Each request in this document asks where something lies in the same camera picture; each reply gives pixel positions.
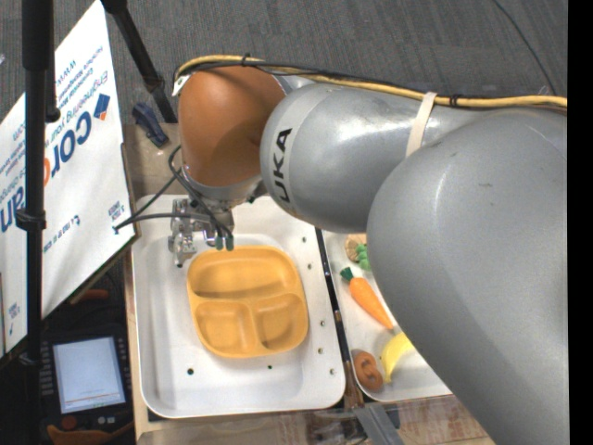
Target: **logo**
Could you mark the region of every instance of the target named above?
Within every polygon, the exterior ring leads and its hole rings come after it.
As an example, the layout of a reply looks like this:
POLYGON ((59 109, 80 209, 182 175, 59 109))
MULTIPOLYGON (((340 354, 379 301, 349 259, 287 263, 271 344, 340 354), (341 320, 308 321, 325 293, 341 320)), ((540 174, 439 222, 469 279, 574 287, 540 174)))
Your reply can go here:
POLYGON ((101 121, 105 120, 107 116, 107 106, 109 105, 110 97, 105 94, 99 94, 99 100, 96 101, 95 107, 95 114, 93 114, 97 119, 101 121))

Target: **device screen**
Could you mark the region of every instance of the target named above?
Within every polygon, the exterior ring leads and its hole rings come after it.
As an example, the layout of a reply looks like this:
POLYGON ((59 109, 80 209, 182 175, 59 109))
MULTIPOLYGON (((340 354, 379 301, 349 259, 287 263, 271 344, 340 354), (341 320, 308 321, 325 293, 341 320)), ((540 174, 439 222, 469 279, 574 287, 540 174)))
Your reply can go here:
POLYGON ((62 413, 126 401, 113 337, 54 345, 62 413))

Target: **white cable tie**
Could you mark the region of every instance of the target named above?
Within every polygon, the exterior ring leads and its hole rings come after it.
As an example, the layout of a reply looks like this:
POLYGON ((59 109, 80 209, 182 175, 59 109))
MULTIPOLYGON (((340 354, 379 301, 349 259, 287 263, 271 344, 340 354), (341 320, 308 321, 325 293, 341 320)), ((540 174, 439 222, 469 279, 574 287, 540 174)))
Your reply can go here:
POLYGON ((423 102, 418 109, 416 119, 411 126, 410 137, 408 138, 408 146, 406 147, 406 157, 409 157, 413 152, 418 150, 423 144, 424 131, 426 130, 426 123, 430 117, 435 104, 436 93, 426 93, 423 97, 423 102))

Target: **yellow cable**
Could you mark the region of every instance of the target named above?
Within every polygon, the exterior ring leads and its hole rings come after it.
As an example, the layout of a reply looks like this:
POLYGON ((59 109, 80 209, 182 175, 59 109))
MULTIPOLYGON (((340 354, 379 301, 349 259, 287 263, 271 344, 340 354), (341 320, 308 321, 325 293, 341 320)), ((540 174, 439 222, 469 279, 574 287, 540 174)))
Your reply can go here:
MULTIPOLYGON (((180 66, 175 72, 175 80, 185 70, 191 69, 192 67, 199 66, 201 64, 216 63, 216 62, 265 62, 263 59, 256 57, 242 57, 235 55, 212 55, 205 57, 196 57, 191 59, 180 66)), ((400 95, 416 100, 422 100, 424 93, 419 91, 413 91, 411 89, 404 89, 395 85, 372 83, 365 81, 349 81, 339 78, 333 78, 330 76, 324 76, 320 74, 301 74, 302 69, 285 67, 285 66, 269 66, 272 70, 278 70, 286 74, 299 74, 302 77, 311 79, 318 83, 331 83, 344 85, 348 87, 356 87, 359 89, 369 89, 372 91, 384 92, 392 95, 400 95)), ((493 98, 480 98, 480 97, 458 97, 454 104, 452 104, 452 98, 447 96, 438 95, 435 98, 435 104, 439 106, 447 107, 460 107, 460 108, 502 108, 510 106, 542 106, 551 108, 560 108, 563 112, 568 109, 568 99, 566 97, 557 95, 517 95, 511 97, 493 97, 493 98)))

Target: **gray carpet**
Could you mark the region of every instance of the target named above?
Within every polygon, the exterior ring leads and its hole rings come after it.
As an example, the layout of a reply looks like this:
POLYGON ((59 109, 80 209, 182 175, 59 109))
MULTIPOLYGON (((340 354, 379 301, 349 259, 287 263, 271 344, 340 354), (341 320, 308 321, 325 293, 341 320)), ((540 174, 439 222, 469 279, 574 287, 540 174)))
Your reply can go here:
MULTIPOLYGON (((55 0, 56 45, 94 0, 55 0)), ((20 0, 0 0, 0 119, 24 90, 20 0)), ((250 53, 442 95, 567 95, 568 0, 128 0, 170 94, 193 57, 250 53)), ((107 16, 121 118, 156 104, 107 16)), ((176 100, 170 98, 176 110, 176 100)))

